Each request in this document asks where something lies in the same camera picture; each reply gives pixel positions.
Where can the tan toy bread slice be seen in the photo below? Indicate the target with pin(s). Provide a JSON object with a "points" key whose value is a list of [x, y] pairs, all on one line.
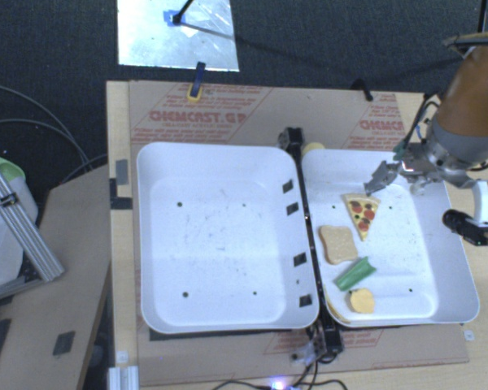
{"points": [[337, 244]]}

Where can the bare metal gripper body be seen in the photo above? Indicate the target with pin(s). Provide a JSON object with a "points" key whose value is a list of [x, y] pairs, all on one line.
{"points": [[433, 163]]}

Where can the pale yellow round toy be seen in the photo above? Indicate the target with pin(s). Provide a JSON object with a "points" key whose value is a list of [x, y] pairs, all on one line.
{"points": [[313, 148]]}

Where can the green toy pepper piece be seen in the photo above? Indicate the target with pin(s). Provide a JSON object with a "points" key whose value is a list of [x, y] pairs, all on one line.
{"points": [[354, 275]]}

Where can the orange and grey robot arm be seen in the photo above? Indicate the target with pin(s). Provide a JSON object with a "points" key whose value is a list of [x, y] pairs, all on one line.
{"points": [[467, 96]]}

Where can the brown cardboard board, red print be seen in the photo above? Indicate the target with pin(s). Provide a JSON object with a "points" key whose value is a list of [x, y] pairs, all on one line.
{"points": [[244, 112]]}

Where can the toy pizza slice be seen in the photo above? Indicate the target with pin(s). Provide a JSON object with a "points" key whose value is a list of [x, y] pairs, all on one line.
{"points": [[362, 213]]}

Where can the thin black rod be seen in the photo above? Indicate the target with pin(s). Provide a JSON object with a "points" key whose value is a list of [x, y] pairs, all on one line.
{"points": [[311, 234]]}

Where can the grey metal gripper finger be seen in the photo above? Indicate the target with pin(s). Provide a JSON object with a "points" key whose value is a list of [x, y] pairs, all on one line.
{"points": [[419, 185], [380, 179]]}

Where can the orange toy fruit piece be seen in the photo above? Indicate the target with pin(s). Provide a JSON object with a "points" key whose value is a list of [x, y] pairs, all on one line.
{"points": [[362, 301]]}

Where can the white plastic tray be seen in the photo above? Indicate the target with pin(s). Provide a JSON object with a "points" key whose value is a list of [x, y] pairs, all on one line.
{"points": [[223, 238], [406, 258]]}

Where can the black cylinder on white bracket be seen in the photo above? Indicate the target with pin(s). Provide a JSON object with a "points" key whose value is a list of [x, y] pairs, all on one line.
{"points": [[463, 222]]}

